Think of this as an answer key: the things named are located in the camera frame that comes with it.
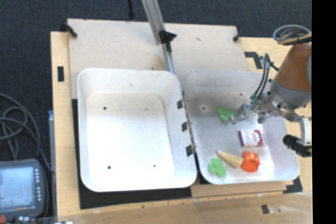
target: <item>orange toy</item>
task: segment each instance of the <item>orange toy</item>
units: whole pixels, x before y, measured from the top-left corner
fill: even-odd
[[[242,154],[242,158],[244,158],[244,161],[241,165],[241,169],[250,173],[258,170],[260,159],[257,153],[244,151]]]

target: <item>wooden table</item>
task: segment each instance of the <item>wooden table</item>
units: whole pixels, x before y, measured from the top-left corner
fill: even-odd
[[[271,38],[240,38],[239,41],[244,51],[256,52],[260,56],[264,55],[266,52],[269,53],[271,60],[279,67],[289,50],[287,47],[276,45],[275,41]],[[193,220],[191,221],[192,223],[211,223],[205,220],[211,220],[211,217],[205,218],[201,211],[201,208],[209,211],[210,208],[208,206],[210,206],[210,204],[214,204],[214,208],[212,210],[214,210],[214,214],[218,216],[218,214],[222,214],[224,212],[220,213],[219,211],[216,211],[215,208],[220,206],[223,202],[228,203],[228,200],[232,200],[229,202],[228,206],[236,206],[237,210],[242,210],[238,216],[242,216],[244,208],[249,208],[249,210],[245,212],[245,215],[251,217],[250,210],[253,211],[253,203],[257,200],[266,204],[268,203],[268,200],[277,204],[286,204],[291,199],[300,200],[297,206],[301,205],[305,209],[305,216],[309,218],[309,207],[311,206],[312,200],[312,159],[301,158],[300,156],[298,156],[301,169],[300,180],[304,191],[300,194],[284,195],[282,193],[282,191],[286,189],[286,185],[290,185],[292,182],[253,184],[254,191],[252,191],[252,193],[251,186],[248,184],[227,186],[224,192],[223,189],[220,187],[218,188],[217,186],[201,186],[195,184],[192,186],[193,197],[188,199],[141,202],[85,210],[80,209],[73,127],[74,123],[71,107],[68,46],[68,33],[51,33],[51,59],[53,75],[52,90],[56,147],[57,215],[60,218],[64,218],[65,220],[80,219],[81,223],[84,223],[85,221],[87,223],[92,223],[90,221],[97,221],[97,219],[99,219],[99,223],[110,223],[111,219],[116,218],[118,219],[118,223],[128,223],[127,219],[139,216],[139,219],[142,220],[143,223],[149,223],[146,221],[146,216],[148,216],[148,220],[150,220],[151,217],[155,218],[158,215],[167,216],[173,214],[176,219],[179,219],[179,222],[184,219],[186,222],[188,222],[187,220]],[[260,71],[256,68],[252,58],[247,58],[247,63],[251,71]],[[63,67],[64,69],[64,80],[61,83],[58,82],[58,67]],[[274,75],[275,72],[272,70],[270,77],[272,78]],[[308,105],[305,109],[299,110],[298,113],[306,116],[310,115],[311,105]],[[298,124],[286,122],[286,126],[290,134],[300,134],[300,127]],[[144,208],[150,208],[146,214],[143,212]],[[254,214],[256,217],[260,217],[262,215],[265,215],[262,211],[260,215]],[[161,221],[160,218],[158,222],[174,223],[169,222],[169,220],[172,220],[172,218],[167,217],[167,222]]]

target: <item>ice cream cone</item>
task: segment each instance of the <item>ice cream cone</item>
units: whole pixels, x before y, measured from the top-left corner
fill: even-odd
[[[244,161],[241,157],[223,151],[217,151],[217,155],[227,163],[231,164],[234,168],[240,168]]]

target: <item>screen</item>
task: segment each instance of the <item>screen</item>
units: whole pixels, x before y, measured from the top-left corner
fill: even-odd
[[[34,168],[0,169],[0,213],[35,209]]]

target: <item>white tray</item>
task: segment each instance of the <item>white tray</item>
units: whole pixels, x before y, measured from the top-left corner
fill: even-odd
[[[199,168],[212,184],[287,181],[299,174],[295,152],[282,142],[287,134],[283,118],[268,118],[264,124],[259,124],[257,114],[252,113],[245,120],[233,124],[223,122],[219,117],[219,106],[238,110],[244,102],[250,103],[249,97],[260,81],[261,73],[244,71],[191,72],[182,81]],[[267,145],[242,148],[238,133],[246,129],[263,131]],[[258,153],[261,161],[259,169],[248,173],[223,162],[227,173],[225,177],[219,177],[208,171],[208,164],[212,158],[218,157],[218,150],[238,156],[245,150]]]
[[[78,77],[80,170],[93,191],[182,188],[196,179],[177,77],[90,68]]]

